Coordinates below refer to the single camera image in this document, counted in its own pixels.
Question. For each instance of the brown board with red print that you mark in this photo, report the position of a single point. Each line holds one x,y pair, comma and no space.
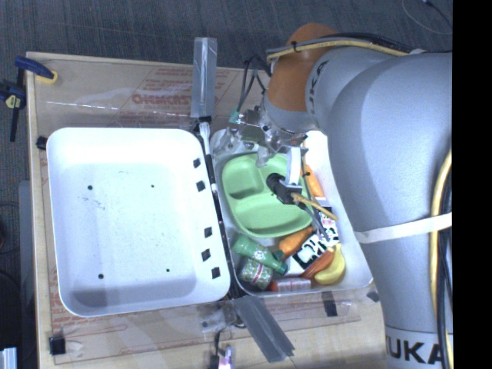
115,98

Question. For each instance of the black white and yellow packet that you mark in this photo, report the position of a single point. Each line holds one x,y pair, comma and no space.
330,227

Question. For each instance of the yellow banana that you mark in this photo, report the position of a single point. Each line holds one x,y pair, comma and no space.
332,271

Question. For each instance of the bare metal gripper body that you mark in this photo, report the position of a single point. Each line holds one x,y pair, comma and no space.
282,140

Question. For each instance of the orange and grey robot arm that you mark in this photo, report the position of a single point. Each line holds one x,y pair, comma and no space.
384,129

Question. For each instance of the orange carrot with green top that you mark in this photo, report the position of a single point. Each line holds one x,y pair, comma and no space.
294,241

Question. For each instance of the green and red patterned can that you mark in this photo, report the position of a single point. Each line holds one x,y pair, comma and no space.
255,273

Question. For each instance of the orange sausage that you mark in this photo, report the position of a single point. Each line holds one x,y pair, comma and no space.
321,265

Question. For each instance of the green divided plate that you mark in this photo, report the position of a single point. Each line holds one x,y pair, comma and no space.
250,206

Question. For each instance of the green bottle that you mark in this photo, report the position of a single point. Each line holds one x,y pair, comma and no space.
255,251

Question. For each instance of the black cylinder on white bracket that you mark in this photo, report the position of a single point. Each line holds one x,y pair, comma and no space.
284,190

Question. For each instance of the white plastic tray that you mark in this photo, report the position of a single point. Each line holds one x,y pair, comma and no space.
130,221
353,260

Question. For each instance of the red and white packet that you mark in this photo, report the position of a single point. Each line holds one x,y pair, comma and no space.
290,284

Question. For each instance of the black and white carton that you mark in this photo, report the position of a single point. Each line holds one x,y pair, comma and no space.
307,254

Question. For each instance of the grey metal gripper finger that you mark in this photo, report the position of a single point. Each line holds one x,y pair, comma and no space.
263,157

